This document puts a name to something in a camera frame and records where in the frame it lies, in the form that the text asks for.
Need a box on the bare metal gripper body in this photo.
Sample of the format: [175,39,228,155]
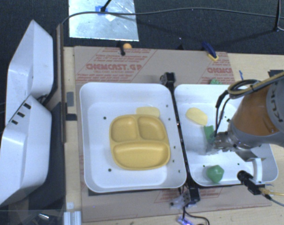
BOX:
[214,131,238,153]

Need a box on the green rectangular block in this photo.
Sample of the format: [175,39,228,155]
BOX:
[203,125,215,145]

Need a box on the white plastic tray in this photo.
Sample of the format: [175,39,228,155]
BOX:
[79,82,188,194]
[174,83,279,187]

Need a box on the green round toy vegetable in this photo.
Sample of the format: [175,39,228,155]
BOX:
[207,165,225,184]

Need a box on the pale yellow oval biscuit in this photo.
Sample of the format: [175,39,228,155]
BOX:
[185,107,208,126]

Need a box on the thin black rod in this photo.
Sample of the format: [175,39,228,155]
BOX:
[168,82,195,188]

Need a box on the pale yellow bread slice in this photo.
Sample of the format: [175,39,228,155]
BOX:
[135,106,160,118]

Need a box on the yellow divided plate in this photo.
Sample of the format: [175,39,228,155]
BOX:
[108,114,171,172]

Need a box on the brown cardboard board, red print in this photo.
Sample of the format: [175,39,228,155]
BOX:
[73,45,273,223]

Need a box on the black cylinder on white bracket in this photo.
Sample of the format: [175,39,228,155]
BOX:
[237,157,267,195]

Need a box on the black block with thin wires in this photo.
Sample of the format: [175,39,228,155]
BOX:
[183,186,201,205]
[160,72,177,87]

